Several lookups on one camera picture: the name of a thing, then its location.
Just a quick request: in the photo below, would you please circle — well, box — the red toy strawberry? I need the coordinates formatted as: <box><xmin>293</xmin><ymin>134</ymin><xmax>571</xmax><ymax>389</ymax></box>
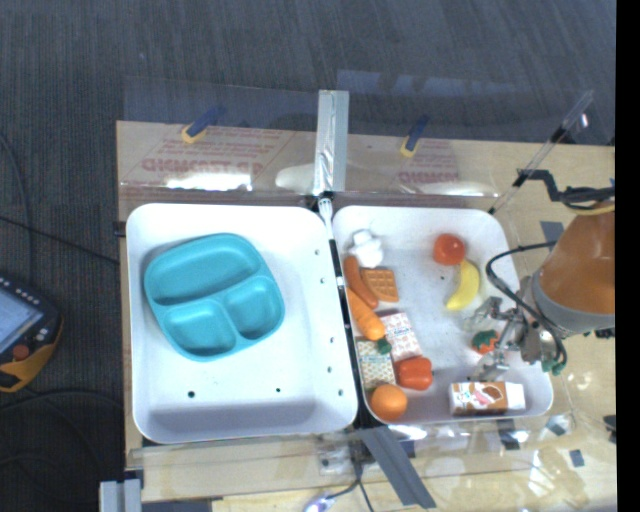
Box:
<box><xmin>471</xmin><ymin>329</ymin><xmax>501</xmax><ymax>356</ymax></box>

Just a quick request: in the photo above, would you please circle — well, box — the blue divided plate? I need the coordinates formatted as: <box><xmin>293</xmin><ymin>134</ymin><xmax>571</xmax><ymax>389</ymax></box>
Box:
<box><xmin>143</xmin><ymin>232</ymin><xmax>286</xmax><ymax>363</ymax></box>

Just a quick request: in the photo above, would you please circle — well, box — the orange toy fruit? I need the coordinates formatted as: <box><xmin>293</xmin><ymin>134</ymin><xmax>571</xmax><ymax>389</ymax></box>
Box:
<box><xmin>369</xmin><ymin>383</ymin><xmax>409</xmax><ymax>422</ymax></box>

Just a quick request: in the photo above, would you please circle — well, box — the yellow patterned packet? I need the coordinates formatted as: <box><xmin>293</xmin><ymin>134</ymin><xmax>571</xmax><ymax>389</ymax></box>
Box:
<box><xmin>355</xmin><ymin>338</ymin><xmax>397</xmax><ymax>390</ymax></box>

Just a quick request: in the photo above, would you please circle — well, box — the pink and white packet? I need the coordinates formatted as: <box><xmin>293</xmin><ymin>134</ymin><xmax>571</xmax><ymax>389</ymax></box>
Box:
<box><xmin>379</xmin><ymin>310</ymin><xmax>421</xmax><ymax>362</ymax></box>

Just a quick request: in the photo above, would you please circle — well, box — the brown and white carton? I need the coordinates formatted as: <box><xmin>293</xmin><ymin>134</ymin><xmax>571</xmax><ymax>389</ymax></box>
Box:
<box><xmin>448</xmin><ymin>380</ymin><xmax>527</xmax><ymax>417</ymax></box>

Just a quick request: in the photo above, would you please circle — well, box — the orange-brown toy sausage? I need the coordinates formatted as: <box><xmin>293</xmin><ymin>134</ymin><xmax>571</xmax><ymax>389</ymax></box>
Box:
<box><xmin>342</xmin><ymin>255</ymin><xmax>380</xmax><ymax>310</ymax></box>

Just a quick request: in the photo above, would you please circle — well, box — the pale brown flat board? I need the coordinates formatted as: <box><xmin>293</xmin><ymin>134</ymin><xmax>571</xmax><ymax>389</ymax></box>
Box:
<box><xmin>115</xmin><ymin>119</ymin><xmax>616</xmax><ymax>504</ymax></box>

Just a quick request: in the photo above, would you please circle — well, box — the white plastic tray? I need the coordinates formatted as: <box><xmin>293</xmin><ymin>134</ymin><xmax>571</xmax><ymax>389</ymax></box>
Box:
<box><xmin>331</xmin><ymin>204</ymin><xmax>555</xmax><ymax>426</ymax></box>
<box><xmin>124</xmin><ymin>202</ymin><xmax>360</xmax><ymax>445</ymax></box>

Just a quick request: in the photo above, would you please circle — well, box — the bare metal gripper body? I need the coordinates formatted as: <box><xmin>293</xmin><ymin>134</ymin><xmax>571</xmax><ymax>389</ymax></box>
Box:
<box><xmin>503</xmin><ymin>277</ymin><xmax>558</xmax><ymax>366</ymax></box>

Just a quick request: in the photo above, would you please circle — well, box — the red toy bell pepper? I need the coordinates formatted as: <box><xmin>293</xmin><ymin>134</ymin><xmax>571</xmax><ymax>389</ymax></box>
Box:
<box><xmin>394</xmin><ymin>355</ymin><xmax>434</xmax><ymax>392</ymax></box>

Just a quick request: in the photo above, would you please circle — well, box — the brown waffle biscuit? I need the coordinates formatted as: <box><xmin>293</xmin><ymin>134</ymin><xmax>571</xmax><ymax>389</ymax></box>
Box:
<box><xmin>359</xmin><ymin>267</ymin><xmax>400</xmax><ymax>304</ymax></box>

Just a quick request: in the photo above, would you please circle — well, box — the yellow banana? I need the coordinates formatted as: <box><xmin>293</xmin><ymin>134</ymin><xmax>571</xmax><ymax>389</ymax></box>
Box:
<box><xmin>444</xmin><ymin>258</ymin><xmax>481</xmax><ymax>312</ymax></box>

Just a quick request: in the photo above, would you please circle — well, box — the orange toy carrot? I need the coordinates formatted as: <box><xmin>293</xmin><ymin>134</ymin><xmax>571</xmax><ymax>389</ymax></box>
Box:
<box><xmin>346</xmin><ymin>287</ymin><xmax>393</xmax><ymax>356</ymax></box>

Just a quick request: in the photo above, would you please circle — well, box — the white lumpy toy food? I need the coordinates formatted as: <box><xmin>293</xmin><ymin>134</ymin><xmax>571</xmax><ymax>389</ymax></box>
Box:
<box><xmin>348</xmin><ymin>228</ymin><xmax>385</xmax><ymax>269</ymax></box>

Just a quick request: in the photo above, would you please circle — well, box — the red-orange toy tomato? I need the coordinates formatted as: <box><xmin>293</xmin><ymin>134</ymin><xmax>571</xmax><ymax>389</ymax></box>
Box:
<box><xmin>432</xmin><ymin>233</ymin><xmax>467</xmax><ymax>266</ymax></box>

